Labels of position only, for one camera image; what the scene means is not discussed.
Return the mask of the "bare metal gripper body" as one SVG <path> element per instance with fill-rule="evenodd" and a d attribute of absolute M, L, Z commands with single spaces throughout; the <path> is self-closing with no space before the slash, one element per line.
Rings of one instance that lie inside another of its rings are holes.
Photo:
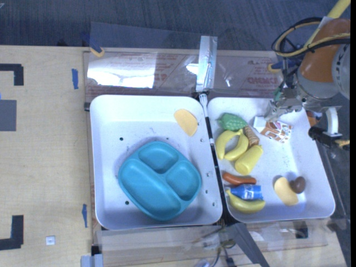
<path fill-rule="evenodd" d="M 297 87 L 278 87 L 274 92 L 274 111 L 300 111 L 305 95 Z"/>

